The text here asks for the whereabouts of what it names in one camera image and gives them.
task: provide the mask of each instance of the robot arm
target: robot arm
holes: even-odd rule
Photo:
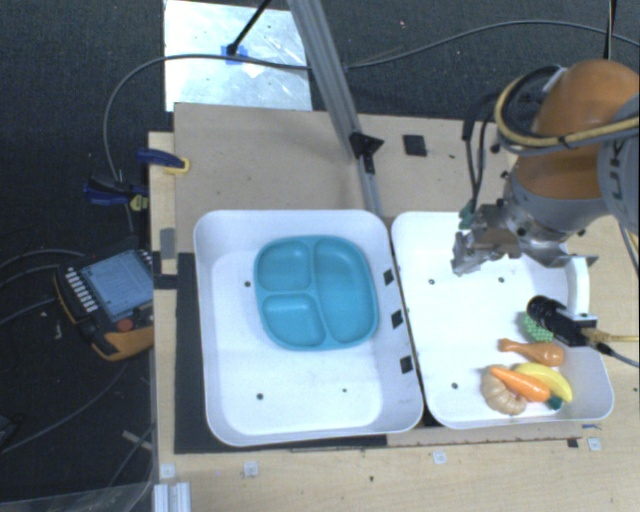
[[[481,205],[469,232],[456,234],[456,274],[505,254],[564,266],[571,258],[564,242],[605,214],[637,235],[638,84],[635,72],[615,62],[578,63],[553,83],[525,134],[503,119],[517,82],[502,93],[499,135],[520,156],[503,197]]]

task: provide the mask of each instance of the gray metal rod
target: gray metal rod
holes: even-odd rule
[[[362,130],[322,4],[319,0],[289,0],[289,8],[338,139],[353,158],[349,137]],[[358,162],[358,175],[365,208],[382,216],[375,175],[364,171],[363,157]]]

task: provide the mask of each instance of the blue plate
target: blue plate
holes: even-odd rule
[[[285,348],[351,347],[369,339],[378,326],[369,265],[343,238],[271,242],[256,257],[254,282],[262,326]]]

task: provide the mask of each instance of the orange carrot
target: orange carrot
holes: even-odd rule
[[[523,373],[512,372],[502,366],[492,366],[489,371],[517,395],[529,402],[546,402],[551,397],[551,389],[544,382]]]
[[[555,343],[518,343],[502,338],[499,350],[500,352],[517,352],[545,366],[560,366],[564,362],[564,350]]]

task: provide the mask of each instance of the cable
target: cable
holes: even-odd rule
[[[294,64],[280,64],[277,62],[269,62],[269,61],[265,61],[265,60],[261,60],[261,59],[254,59],[254,58],[250,58],[250,57],[242,57],[239,55],[209,55],[209,54],[200,54],[200,53],[189,53],[189,54],[183,54],[183,55],[168,55],[168,56],[164,56],[164,57],[158,57],[156,59],[152,59],[150,61],[147,61],[143,64],[140,64],[137,68],[135,68],[133,71],[130,71],[122,80],[120,80],[120,82],[118,83],[118,85],[116,85],[115,89],[113,90],[113,92],[111,93],[111,96],[109,97],[109,100],[107,101],[107,106],[105,107],[105,111],[104,111],[104,115],[102,118],[102,144],[104,147],[104,152],[105,152],[105,156],[107,158],[107,164],[109,166],[109,170],[111,171],[111,176],[113,177],[114,181],[116,183],[122,183],[123,182],[123,178],[122,178],[122,173],[118,172],[116,170],[116,167],[113,163],[113,158],[111,157],[111,148],[109,146],[109,115],[111,113],[111,108],[113,106],[113,102],[116,98],[116,96],[118,95],[118,93],[120,92],[120,90],[122,89],[122,87],[124,87],[124,85],[131,80],[132,78],[134,78],[136,75],[138,75],[139,73],[141,73],[142,71],[146,70],[147,68],[150,68],[152,66],[155,66],[156,64],[161,64],[164,62],[168,62],[171,60],[179,60],[179,59],[210,59],[210,60],[231,60],[231,61],[235,61],[235,62],[243,62],[246,64],[256,64],[256,65],[260,65],[260,66],[267,66],[267,67],[272,67],[272,68],[276,68],[276,69],[284,69],[284,70],[288,70],[288,71],[308,71],[311,68],[309,68],[308,66],[299,66],[299,65],[294,65]],[[134,227],[133,227],[133,219],[131,216],[131,208],[129,206],[129,204],[125,204],[123,205],[125,212],[126,212],[126,216],[127,216],[127,224],[129,226],[129,232],[133,233]]]
[[[111,480],[109,480],[109,483],[107,484],[107,487],[113,487],[113,485],[116,483],[118,478],[120,478],[120,475],[122,475],[122,472],[124,471],[124,469],[127,467],[127,464],[129,464],[129,462],[131,462],[131,459],[133,458],[133,456],[136,454],[136,452],[143,445],[144,440],[147,438],[147,436],[149,434],[151,434],[151,432],[153,431],[154,427],[155,427],[155,423],[152,423],[149,426],[149,428],[147,430],[145,430],[144,434],[142,434],[140,436],[140,438],[136,441],[136,444],[133,445],[133,447],[131,448],[131,450],[129,451],[127,456],[124,458],[124,460],[122,461],[122,463],[120,464],[120,466],[118,467],[118,469],[116,470],[114,475],[111,477]]]
[[[595,28],[595,27],[589,27],[587,25],[581,25],[579,23],[572,23],[572,22],[568,22],[568,21],[556,21],[556,20],[514,20],[514,21],[505,21],[505,22],[501,22],[501,23],[493,23],[491,25],[485,25],[482,27],[478,27],[478,28],[474,28],[471,30],[467,30],[466,32],[461,32],[460,34],[456,34],[454,36],[451,37],[447,37],[445,39],[441,39],[440,41],[436,41],[434,43],[429,43],[426,44],[424,46],[421,46],[419,48],[415,48],[414,50],[409,50],[403,53],[399,53],[397,55],[392,55],[391,57],[386,57],[384,59],[378,59],[378,60],[374,60],[374,61],[368,61],[368,62],[363,62],[360,61],[356,64],[351,64],[351,65],[347,65],[345,66],[345,70],[352,70],[352,69],[362,69],[362,68],[367,68],[367,67],[371,67],[371,66],[379,66],[381,64],[387,64],[389,62],[394,62],[396,60],[400,60],[400,59],[406,59],[407,57],[411,57],[413,55],[416,55],[418,53],[427,51],[427,50],[432,50],[433,48],[436,48],[438,46],[442,46],[443,44],[447,44],[447,43],[451,43],[453,41],[456,41],[458,39],[462,39],[464,37],[470,36],[470,35],[474,35],[474,34],[479,34],[481,32],[485,32],[487,30],[494,30],[497,28],[503,28],[503,27],[513,27],[513,26],[518,26],[518,25],[554,25],[554,26],[559,26],[559,27],[567,27],[567,28],[576,28],[576,29],[580,29],[580,30],[587,30],[590,32],[596,32],[598,34],[606,34],[605,30],[599,29],[599,28]],[[611,34],[611,37],[618,39],[620,41],[624,41],[625,43],[631,44],[633,46],[636,47],[640,47],[640,43],[637,41],[634,41],[632,39],[629,39],[627,37],[624,36],[619,36],[617,34]]]
[[[628,357],[623,356],[622,354],[619,354],[618,352],[613,350],[609,345],[606,345],[605,343],[602,343],[602,342],[590,343],[589,346],[597,350],[601,354],[604,354],[605,356],[614,357],[618,361],[622,361],[623,363],[629,364],[635,368],[640,368],[640,364],[638,363],[638,361],[634,361],[633,359],[629,359]]]
[[[465,144],[465,151],[467,156],[467,169],[469,171],[469,179],[471,181],[471,201],[469,207],[469,213],[473,213],[476,210],[478,195],[480,193],[480,186],[482,184],[482,175],[484,172],[484,136],[488,122],[491,120],[493,113],[490,111],[482,123],[480,131],[480,142],[478,146],[478,174],[476,176],[475,165],[473,163],[473,151],[471,149],[471,139],[473,137],[473,129],[475,123],[480,116],[480,112],[486,105],[490,105],[495,102],[498,97],[498,93],[490,93],[482,96],[476,101],[465,116],[462,124],[462,140]]]
[[[0,281],[0,290],[2,290],[5,286],[7,286],[8,284],[12,283],[13,281],[17,281],[18,279],[21,279],[21,278],[23,278],[25,276],[28,276],[30,274],[35,274],[36,272],[44,272],[45,270],[55,270],[59,266],[60,265],[42,265],[40,267],[34,267],[34,268],[30,268],[28,270],[25,270],[23,272],[20,272],[19,274],[11,276],[8,279],[5,279],[4,281]]]
[[[536,133],[522,133],[512,129],[506,122],[507,108],[517,94],[517,92],[524,86],[525,83],[537,79],[541,76],[551,75],[559,69],[558,66],[546,66],[528,73],[527,75],[518,78],[511,82],[500,94],[498,101],[496,102],[494,117],[498,130],[501,135],[508,139],[511,143],[516,143],[521,146],[530,148],[545,148],[549,146],[561,145],[566,148],[577,147],[576,143],[589,143],[592,144],[593,140],[600,136],[612,135],[614,138],[620,137],[620,132],[623,130],[632,130],[633,133],[638,132],[640,126],[639,118],[631,117],[629,119],[623,119],[609,123],[597,128],[590,128],[563,136],[546,136]]]
[[[609,16],[607,18],[607,33],[604,39],[604,52],[603,59],[611,60],[612,41],[611,34],[613,34],[613,24],[616,21],[616,7],[618,6],[617,0],[609,0]]]
[[[11,265],[12,263],[15,263],[16,261],[22,260],[24,258],[30,258],[32,256],[40,256],[41,254],[65,254],[68,256],[84,256],[84,254],[82,254],[81,252],[70,251],[67,249],[38,249],[35,251],[22,253],[18,256],[14,256],[13,258],[10,258],[0,263],[0,270]]]
[[[629,359],[626,356],[616,352],[615,350],[611,350],[611,357],[615,357],[618,361],[622,361],[623,363],[627,363],[635,368],[640,368],[640,364],[638,361],[634,361],[633,359]]]
[[[28,315],[29,313],[33,313],[34,311],[37,311],[40,308],[48,306],[49,304],[53,304],[56,300],[57,300],[56,297],[49,297],[48,299],[44,299],[40,302],[32,304],[31,306],[27,306],[26,308],[23,308],[20,311],[17,311],[9,315],[8,317],[5,317],[2,320],[0,320],[0,327],[2,327],[5,324],[8,324],[9,322],[11,322],[12,320],[15,320],[16,318],[19,318],[24,315]]]
[[[610,341],[627,341],[630,343],[637,343],[640,339],[636,335],[625,336],[611,334],[606,331],[596,329],[595,327],[584,328],[581,330],[581,333],[584,334],[591,343],[609,343]]]
[[[615,133],[610,133],[606,135],[599,135],[597,137],[593,137],[590,139],[585,139],[578,142],[573,142],[571,144],[572,149],[576,149],[582,146],[588,146],[591,144],[600,144],[602,142],[607,142],[615,139],[625,139],[638,135],[638,129],[630,129],[630,130],[622,130]],[[510,153],[514,153],[519,156],[540,156],[546,155],[549,153],[555,153],[556,151],[563,151],[567,149],[565,144],[559,143],[554,146],[547,146],[543,148],[531,148],[531,147],[522,147],[515,146],[512,144],[510,140],[504,137],[500,131],[498,131],[498,139],[500,140],[500,146],[504,147]]]
[[[622,224],[618,224],[618,226],[620,227],[620,234],[622,235],[622,240],[624,241],[624,246],[627,249],[627,254],[629,255],[629,259],[631,260],[631,264],[633,265],[633,268],[636,271],[636,276],[638,276],[638,259],[636,254],[633,252],[634,249],[634,245],[633,242],[629,239],[629,235],[627,233],[627,230],[625,229],[625,227]],[[637,244],[635,245],[635,249],[636,251],[638,250],[638,246]]]
[[[25,444],[30,443],[31,441],[35,441],[36,439],[44,436],[45,434],[48,434],[49,432],[55,430],[56,428],[58,428],[58,427],[64,425],[65,423],[71,421],[73,418],[75,418],[79,414],[83,413],[85,410],[87,410],[89,407],[91,407],[93,404],[95,404],[98,400],[100,400],[104,395],[106,395],[113,388],[113,386],[116,385],[116,383],[120,380],[120,377],[122,377],[122,374],[125,372],[125,370],[127,369],[128,366],[129,366],[129,362],[127,361],[122,365],[122,368],[120,368],[120,371],[113,377],[111,382],[109,382],[109,384],[107,384],[107,386],[102,391],[100,391],[100,393],[98,393],[96,396],[94,396],[91,400],[89,400],[82,407],[80,407],[79,409],[76,409],[74,412],[72,412],[68,416],[65,416],[64,418],[62,418],[60,421],[57,421],[53,425],[50,425],[47,428],[44,428],[40,432],[37,432],[37,433],[33,434],[32,436],[29,436],[26,439],[23,439],[22,441],[19,441],[17,443],[9,445],[4,450],[0,451],[0,455],[6,455],[7,453],[12,452],[16,448],[20,448],[21,446],[24,446]]]

